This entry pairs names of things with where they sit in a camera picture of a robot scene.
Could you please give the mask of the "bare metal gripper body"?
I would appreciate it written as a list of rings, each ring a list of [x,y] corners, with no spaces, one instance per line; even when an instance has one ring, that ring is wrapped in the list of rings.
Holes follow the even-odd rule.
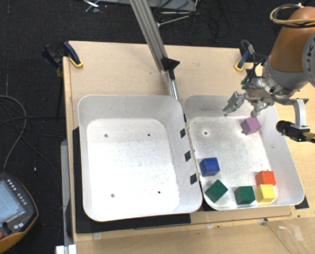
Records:
[[[254,77],[243,85],[243,89],[245,99],[255,108],[266,108],[275,103],[285,104],[290,99],[290,91],[271,77]]]

